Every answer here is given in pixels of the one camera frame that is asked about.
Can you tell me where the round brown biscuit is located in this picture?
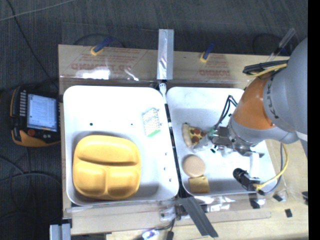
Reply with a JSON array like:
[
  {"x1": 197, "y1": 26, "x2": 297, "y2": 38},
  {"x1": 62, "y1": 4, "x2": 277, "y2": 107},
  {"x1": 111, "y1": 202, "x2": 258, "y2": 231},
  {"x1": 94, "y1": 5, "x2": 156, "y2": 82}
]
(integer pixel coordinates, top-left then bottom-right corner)
[{"x1": 182, "y1": 154, "x2": 207, "y2": 178}]

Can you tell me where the yellow cheese slice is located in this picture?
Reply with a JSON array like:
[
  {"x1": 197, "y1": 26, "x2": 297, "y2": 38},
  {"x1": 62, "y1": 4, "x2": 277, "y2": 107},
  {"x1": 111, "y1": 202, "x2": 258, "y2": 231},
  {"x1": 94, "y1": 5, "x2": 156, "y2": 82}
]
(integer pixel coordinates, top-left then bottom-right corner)
[{"x1": 187, "y1": 175, "x2": 211, "y2": 194}]

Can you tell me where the brown cardboard board red print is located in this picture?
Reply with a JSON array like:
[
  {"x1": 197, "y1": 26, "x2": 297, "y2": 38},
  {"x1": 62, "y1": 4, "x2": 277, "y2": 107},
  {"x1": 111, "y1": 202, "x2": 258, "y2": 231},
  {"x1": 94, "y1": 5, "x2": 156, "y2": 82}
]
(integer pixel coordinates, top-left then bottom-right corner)
[{"x1": 57, "y1": 43, "x2": 292, "y2": 236}]

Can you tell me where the black cylinder on white bracket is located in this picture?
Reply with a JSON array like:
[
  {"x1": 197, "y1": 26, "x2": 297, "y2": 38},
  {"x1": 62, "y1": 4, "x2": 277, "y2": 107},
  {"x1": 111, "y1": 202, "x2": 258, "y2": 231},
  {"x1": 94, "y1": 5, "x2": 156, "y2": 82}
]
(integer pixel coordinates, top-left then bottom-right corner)
[{"x1": 232, "y1": 154, "x2": 262, "y2": 192}]

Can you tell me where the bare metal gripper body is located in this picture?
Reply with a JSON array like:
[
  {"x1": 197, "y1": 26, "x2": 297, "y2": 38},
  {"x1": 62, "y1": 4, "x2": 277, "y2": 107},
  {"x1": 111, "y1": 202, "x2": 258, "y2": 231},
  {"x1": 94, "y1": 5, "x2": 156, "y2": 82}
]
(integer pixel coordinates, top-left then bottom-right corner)
[{"x1": 209, "y1": 125, "x2": 251, "y2": 158}]

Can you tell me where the white plastic tray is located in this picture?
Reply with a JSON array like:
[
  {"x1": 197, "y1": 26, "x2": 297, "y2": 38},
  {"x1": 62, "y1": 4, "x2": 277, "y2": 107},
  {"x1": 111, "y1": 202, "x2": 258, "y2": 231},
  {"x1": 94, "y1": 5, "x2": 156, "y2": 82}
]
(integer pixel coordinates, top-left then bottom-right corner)
[
  {"x1": 62, "y1": 84, "x2": 180, "y2": 207},
  {"x1": 165, "y1": 86, "x2": 279, "y2": 198}
]

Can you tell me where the yellow divided plate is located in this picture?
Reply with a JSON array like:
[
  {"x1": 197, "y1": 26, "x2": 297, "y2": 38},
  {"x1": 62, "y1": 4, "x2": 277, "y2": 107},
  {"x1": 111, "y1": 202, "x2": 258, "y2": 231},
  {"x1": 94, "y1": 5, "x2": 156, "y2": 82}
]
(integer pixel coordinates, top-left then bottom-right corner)
[{"x1": 72, "y1": 134, "x2": 142, "y2": 201}]

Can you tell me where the green and white packet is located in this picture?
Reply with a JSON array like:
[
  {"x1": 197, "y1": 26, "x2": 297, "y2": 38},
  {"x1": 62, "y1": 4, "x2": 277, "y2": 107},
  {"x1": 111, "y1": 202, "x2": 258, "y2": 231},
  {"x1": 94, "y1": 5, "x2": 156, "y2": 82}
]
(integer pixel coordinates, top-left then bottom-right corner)
[{"x1": 141, "y1": 107, "x2": 162, "y2": 138}]

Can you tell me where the toy pizza slice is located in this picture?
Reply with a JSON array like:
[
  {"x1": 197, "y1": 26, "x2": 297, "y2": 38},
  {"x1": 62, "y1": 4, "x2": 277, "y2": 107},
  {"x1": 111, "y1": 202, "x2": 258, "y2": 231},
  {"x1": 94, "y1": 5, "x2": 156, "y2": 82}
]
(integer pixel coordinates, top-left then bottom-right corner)
[{"x1": 181, "y1": 122, "x2": 208, "y2": 149}]

